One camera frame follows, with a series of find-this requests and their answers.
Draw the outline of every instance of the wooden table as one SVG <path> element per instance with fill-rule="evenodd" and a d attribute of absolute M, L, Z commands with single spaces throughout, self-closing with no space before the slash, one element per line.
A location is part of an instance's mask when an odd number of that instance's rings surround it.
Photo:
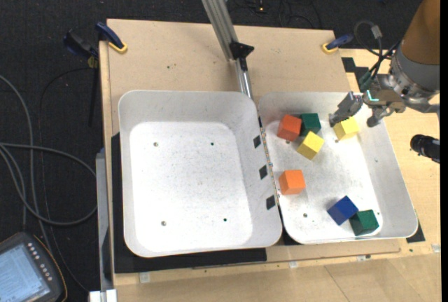
<path fill-rule="evenodd" d="M 111 137 L 119 132 L 118 100 L 129 90 L 237 90 L 211 25 L 108 20 L 129 50 L 100 43 L 100 70 L 108 200 Z M 235 27 L 248 57 L 255 103 L 272 91 L 358 91 L 341 57 L 370 67 L 364 50 L 326 55 L 332 31 Z M 381 72 L 387 72 L 384 63 Z M 410 151 L 415 134 L 438 137 L 435 114 L 407 110 L 386 119 L 395 154 L 426 241 L 366 240 L 267 248 L 267 263 L 113 274 L 119 301 L 438 301 L 441 299 L 440 166 Z M 109 222 L 112 226 L 112 213 Z"/>

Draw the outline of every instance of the orange cube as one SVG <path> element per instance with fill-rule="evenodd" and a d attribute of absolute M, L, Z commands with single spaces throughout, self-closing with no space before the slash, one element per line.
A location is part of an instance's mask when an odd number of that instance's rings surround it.
<path fill-rule="evenodd" d="M 302 170 L 285 170 L 279 177 L 280 189 L 283 195 L 301 193 L 307 187 Z"/>
<path fill-rule="evenodd" d="M 302 119 L 292 115 L 285 115 L 280 121 L 277 136 L 293 142 L 298 138 L 301 127 Z"/>

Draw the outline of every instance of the dark green cube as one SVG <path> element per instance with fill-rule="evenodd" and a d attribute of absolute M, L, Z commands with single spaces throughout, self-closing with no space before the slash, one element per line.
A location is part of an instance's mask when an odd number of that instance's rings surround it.
<path fill-rule="evenodd" d="M 319 121 L 319 115 L 316 113 L 306 113 L 300 116 L 302 119 L 302 129 L 300 132 L 301 137 L 307 136 L 307 134 L 312 131 L 317 134 L 321 129 L 321 122 Z"/>
<path fill-rule="evenodd" d="M 349 219 L 349 221 L 355 236 L 371 233 L 379 227 L 373 210 L 358 211 Z"/>

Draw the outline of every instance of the block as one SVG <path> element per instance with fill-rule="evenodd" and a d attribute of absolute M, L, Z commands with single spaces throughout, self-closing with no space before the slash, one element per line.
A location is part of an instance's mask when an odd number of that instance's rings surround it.
<path fill-rule="evenodd" d="M 317 134 L 321 130 L 319 115 L 316 113 L 302 114 L 300 118 L 302 119 L 302 130 L 300 132 L 301 137 L 306 137 L 310 131 Z"/>
<path fill-rule="evenodd" d="M 355 213 L 358 212 L 358 208 L 353 204 L 348 196 L 344 196 L 341 200 L 330 207 L 327 212 L 330 214 L 336 224 L 342 225 L 345 221 L 350 219 Z"/>
<path fill-rule="evenodd" d="M 300 128 L 302 127 L 302 119 L 296 118 L 292 115 L 285 115 L 279 124 L 277 136 L 293 142 L 299 137 Z"/>
<path fill-rule="evenodd" d="M 359 132 L 359 126 L 355 118 L 351 116 L 350 118 L 340 121 L 338 124 L 333 126 L 333 130 L 336 133 L 338 140 L 348 139 L 354 137 Z"/>
<path fill-rule="evenodd" d="M 306 187 L 302 170 L 285 170 L 279 177 L 280 189 L 283 195 L 301 193 Z"/>
<path fill-rule="evenodd" d="M 305 158 L 313 160 L 314 156 L 321 150 L 323 143 L 324 141 L 320 136 L 310 131 L 297 148 L 297 152 L 301 153 Z"/>
<path fill-rule="evenodd" d="M 371 233 L 379 228 L 377 217 L 373 210 L 358 211 L 349 219 L 355 236 Z"/>

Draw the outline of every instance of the blue block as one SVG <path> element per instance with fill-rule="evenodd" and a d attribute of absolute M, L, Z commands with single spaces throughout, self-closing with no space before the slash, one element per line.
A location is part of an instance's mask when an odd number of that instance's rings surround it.
<path fill-rule="evenodd" d="M 330 214 L 332 219 L 335 220 L 336 224 L 341 225 L 357 213 L 358 208 L 352 203 L 348 196 L 344 196 L 341 200 L 330 207 L 327 212 Z"/>

